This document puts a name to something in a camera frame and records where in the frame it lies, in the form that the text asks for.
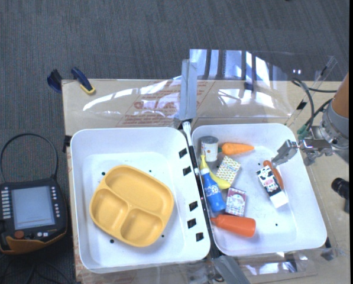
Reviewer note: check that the yellow banana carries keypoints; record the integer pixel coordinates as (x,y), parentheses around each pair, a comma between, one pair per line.
(220,183)

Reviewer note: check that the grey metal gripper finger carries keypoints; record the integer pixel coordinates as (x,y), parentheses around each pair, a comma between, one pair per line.
(279,158)
(288,146)

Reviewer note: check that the orange carrot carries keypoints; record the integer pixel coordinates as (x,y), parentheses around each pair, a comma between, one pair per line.
(236,148)

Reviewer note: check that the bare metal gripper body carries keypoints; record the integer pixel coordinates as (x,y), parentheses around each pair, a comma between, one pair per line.
(316,144)

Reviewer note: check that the white plastic tray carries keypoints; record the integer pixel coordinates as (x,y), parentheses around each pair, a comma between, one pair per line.
(140,146)
(294,217)

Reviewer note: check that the orange bottle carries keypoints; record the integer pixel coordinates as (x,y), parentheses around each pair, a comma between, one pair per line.
(236,225)

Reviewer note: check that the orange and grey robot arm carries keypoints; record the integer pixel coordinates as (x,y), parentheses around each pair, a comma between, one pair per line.
(340,105)

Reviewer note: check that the small white can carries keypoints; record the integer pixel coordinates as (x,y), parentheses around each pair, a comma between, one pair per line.
(209,149)

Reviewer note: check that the orange sausage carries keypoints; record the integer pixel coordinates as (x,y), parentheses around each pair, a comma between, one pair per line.
(278,176)

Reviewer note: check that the blue bottle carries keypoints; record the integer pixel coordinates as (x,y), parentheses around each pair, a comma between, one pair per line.
(213,192)

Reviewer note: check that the yellow divided plate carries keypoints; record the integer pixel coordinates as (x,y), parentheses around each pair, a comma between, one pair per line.
(134,200)

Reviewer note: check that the cow print milk carton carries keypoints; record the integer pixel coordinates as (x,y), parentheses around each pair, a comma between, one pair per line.
(270,185)

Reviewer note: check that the red and white packet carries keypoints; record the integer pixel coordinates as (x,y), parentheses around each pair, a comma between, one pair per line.
(236,202)

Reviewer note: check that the white carton yellow orange pattern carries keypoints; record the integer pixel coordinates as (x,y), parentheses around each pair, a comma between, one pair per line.
(229,169)

